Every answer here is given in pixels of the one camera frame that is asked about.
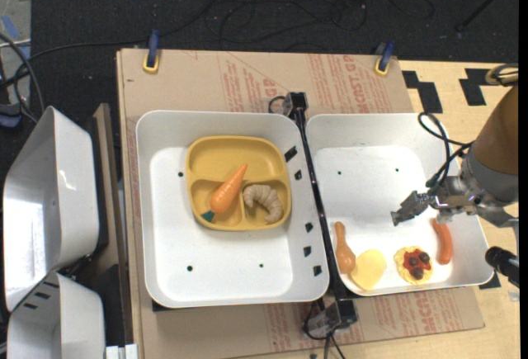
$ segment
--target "white tray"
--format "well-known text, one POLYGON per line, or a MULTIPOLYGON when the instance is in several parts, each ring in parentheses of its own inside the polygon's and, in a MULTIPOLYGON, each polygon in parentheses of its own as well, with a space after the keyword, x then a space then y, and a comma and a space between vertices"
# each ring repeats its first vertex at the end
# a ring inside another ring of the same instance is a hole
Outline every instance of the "white tray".
POLYGON ((272 114, 151 111, 139 120, 136 137, 145 282, 153 300, 185 308, 310 301, 326 292, 326 253, 300 132, 292 120, 272 114), (196 221, 185 175, 178 173, 185 172, 187 148, 213 135, 267 139, 283 154, 296 147, 286 164, 292 208, 283 225, 231 232, 196 221))
POLYGON ((90 135, 49 106, 4 184, 4 290, 10 311, 48 272, 96 248, 95 179, 90 135))
MULTIPOLYGON (((454 256, 447 265, 435 260, 439 243, 430 223, 436 217, 431 207, 413 220, 393 225, 390 212, 398 210, 411 191, 427 191, 426 180, 445 161, 444 143, 419 125, 416 114, 320 115, 309 120, 306 133, 334 246, 334 223, 341 221, 356 256, 376 248, 387 262, 371 291, 341 274, 350 291, 387 295, 478 285, 493 276, 484 259, 488 243, 476 215, 458 214, 448 224, 454 256), (412 285, 399 276, 394 254, 406 246, 420 246, 430 254, 434 274, 429 282, 412 285)), ((453 161, 450 175, 459 169, 453 161)))
POLYGON ((9 319, 7 359, 100 359, 105 348, 101 298, 55 272, 9 319))

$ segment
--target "toy carrot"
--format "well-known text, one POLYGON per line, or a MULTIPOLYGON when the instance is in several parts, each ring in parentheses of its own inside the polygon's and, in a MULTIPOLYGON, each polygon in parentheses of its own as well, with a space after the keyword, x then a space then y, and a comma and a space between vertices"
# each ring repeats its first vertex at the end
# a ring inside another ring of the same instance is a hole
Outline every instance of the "toy carrot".
POLYGON ((211 209, 202 214, 202 218, 211 222, 215 214, 222 214, 231 206, 234 198, 240 192, 240 187, 244 179, 244 174, 248 165, 242 164, 224 183, 213 193, 209 204, 211 209))

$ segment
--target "toy food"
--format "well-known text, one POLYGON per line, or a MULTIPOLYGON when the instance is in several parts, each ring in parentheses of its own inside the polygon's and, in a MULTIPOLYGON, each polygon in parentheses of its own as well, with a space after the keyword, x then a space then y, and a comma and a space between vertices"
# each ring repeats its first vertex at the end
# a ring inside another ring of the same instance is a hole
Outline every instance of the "toy food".
POLYGON ((350 278, 363 290, 372 290, 385 272, 387 262, 377 249, 364 251, 356 259, 356 267, 350 278))
POLYGON ((342 274, 351 273, 356 267, 356 255, 352 252, 345 240, 345 225, 338 221, 334 225, 336 229, 336 260, 339 272, 342 274))
POLYGON ((431 224, 440 239, 440 250, 436 260, 438 263, 446 265, 453 258, 453 240, 451 239, 449 227, 447 227, 447 224, 438 224, 434 218, 431 220, 431 224))
POLYGON ((394 255, 399 275, 411 284, 422 284, 432 276, 432 264, 429 254, 418 246, 399 249, 394 255))
POLYGON ((264 217, 268 224, 276 223, 284 214, 277 191, 272 189, 271 186, 262 184, 248 186, 244 189, 243 199, 248 208, 253 208, 254 201, 263 205, 269 213, 264 217))
POLYGON ((240 191, 244 174, 247 169, 248 165, 246 163, 242 164, 237 171, 229 176, 229 178, 213 193, 209 202, 211 209, 202 214, 202 217, 205 220, 210 222, 215 214, 222 214, 228 210, 233 203, 234 198, 237 197, 237 194, 240 191))

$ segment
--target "sausage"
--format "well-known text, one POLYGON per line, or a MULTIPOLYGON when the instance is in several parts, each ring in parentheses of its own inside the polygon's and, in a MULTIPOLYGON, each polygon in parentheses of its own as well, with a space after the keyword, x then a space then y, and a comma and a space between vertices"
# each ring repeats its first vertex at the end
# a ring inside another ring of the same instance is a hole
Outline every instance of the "sausage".
POLYGON ((447 224, 438 224, 435 218, 431 220, 433 229, 435 229, 440 239, 440 251, 438 253, 438 263, 446 265, 453 258, 453 240, 447 224))

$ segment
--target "yellow plate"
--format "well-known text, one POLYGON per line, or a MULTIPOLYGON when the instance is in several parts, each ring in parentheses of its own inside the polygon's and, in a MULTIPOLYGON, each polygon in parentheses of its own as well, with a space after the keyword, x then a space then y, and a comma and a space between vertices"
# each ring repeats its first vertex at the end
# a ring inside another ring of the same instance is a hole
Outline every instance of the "yellow plate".
POLYGON ((283 224, 291 212, 291 190, 284 155, 265 139, 248 136, 210 136, 198 139, 187 150, 187 192, 195 218, 205 227, 226 231, 272 229, 283 224), (247 171, 238 198, 222 214, 209 222, 202 214, 210 210, 215 190, 243 163, 247 171), (284 214, 273 224, 264 217, 267 209, 255 202, 247 208, 243 190, 253 184, 271 186, 277 191, 284 214))

